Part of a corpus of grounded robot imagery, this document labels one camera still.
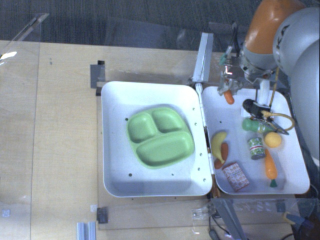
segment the yellow cable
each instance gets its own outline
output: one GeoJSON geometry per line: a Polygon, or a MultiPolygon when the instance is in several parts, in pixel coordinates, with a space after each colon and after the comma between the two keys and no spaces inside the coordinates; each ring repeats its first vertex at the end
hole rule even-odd
{"type": "Polygon", "coordinates": [[[270,103],[269,103],[269,107],[271,108],[272,102],[274,101],[274,97],[275,97],[275,92],[276,92],[276,88],[277,88],[277,81],[278,81],[278,75],[279,75],[279,67],[276,68],[276,72],[275,72],[275,78],[274,78],[274,85],[273,85],[273,90],[272,90],[272,95],[271,95],[271,99],[270,99],[270,103]]]}
{"type": "Polygon", "coordinates": [[[291,125],[289,128],[284,129],[286,132],[287,132],[287,131],[290,131],[293,127],[295,127],[295,124],[296,124],[296,123],[295,123],[295,120],[294,120],[292,117],[290,117],[290,116],[288,116],[288,115],[286,115],[286,114],[272,113],[272,112],[265,111],[265,110],[262,110],[261,113],[263,114],[263,116],[264,116],[265,118],[269,118],[269,117],[283,117],[283,118],[289,119],[289,120],[291,121],[292,125],[291,125]]]}

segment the toy banana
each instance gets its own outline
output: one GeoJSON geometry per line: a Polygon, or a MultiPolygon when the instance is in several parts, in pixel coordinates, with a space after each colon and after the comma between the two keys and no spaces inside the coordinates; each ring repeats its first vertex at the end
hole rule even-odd
{"type": "Polygon", "coordinates": [[[220,131],[215,134],[211,139],[211,151],[212,155],[219,159],[222,164],[225,163],[221,155],[221,144],[225,140],[227,133],[225,131],[220,131]]]}

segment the white tray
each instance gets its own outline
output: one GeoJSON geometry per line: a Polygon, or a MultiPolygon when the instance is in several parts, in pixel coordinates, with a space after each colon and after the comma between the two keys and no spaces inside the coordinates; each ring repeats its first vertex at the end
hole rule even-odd
{"type": "Polygon", "coordinates": [[[103,181],[116,197],[202,196],[212,175],[197,93],[185,85],[109,82],[102,98],[103,181]],[[175,109],[193,136],[194,153],[159,169],[143,166],[126,134],[126,118],[160,106],[175,109]]]}
{"type": "MultiPolygon", "coordinates": [[[[269,187],[270,179],[265,174],[264,159],[252,160],[250,158],[247,140],[250,132],[242,129],[241,117],[242,103],[246,99],[255,99],[256,90],[241,89],[234,96],[235,102],[227,104],[224,96],[220,96],[217,87],[207,87],[202,93],[205,120],[208,136],[226,131],[225,142],[229,145],[229,155],[226,165],[237,162],[250,184],[235,192],[226,179],[222,169],[215,170],[215,178],[219,188],[227,194],[303,194],[310,187],[305,161],[298,142],[295,129],[289,135],[281,135],[282,144],[277,148],[269,148],[277,167],[277,187],[269,187]]],[[[290,115],[288,103],[279,92],[275,93],[271,110],[277,113],[290,115]]],[[[275,117],[275,122],[286,128],[291,122],[284,117],[275,117]]]]}

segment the wooden table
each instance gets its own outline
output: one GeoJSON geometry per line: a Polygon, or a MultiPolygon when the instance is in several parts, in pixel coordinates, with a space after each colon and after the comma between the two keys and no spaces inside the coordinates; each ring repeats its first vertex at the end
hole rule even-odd
{"type": "MultiPolygon", "coordinates": [[[[195,51],[40,44],[34,146],[28,147],[33,148],[32,240],[76,239],[78,222],[96,220],[97,100],[96,90],[90,88],[90,65],[103,60],[106,69],[192,75],[196,58],[195,51]]],[[[27,178],[13,178],[12,184],[23,185],[27,178]]],[[[224,239],[223,232],[215,228],[224,239]]],[[[243,229],[251,240],[257,232],[266,240],[291,232],[287,223],[247,224],[243,229]]],[[[97,230],[96,238],[210,239],[207,226],[197,230],[199,234],[191,227],[97,230]]],[[[12,239],[29,238],[20,235],[12,239]]]]}

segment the soda can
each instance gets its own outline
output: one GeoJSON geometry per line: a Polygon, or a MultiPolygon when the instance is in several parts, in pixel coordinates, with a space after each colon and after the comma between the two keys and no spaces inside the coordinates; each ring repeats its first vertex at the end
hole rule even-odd
{"type": "Polygon", "coordinates": [[[262,144],[262,138],[254,137],[248,140],[249,150],[251,154],[251,159],[257,160],[261,158],[265,158],[265,148],[262,144]]]}

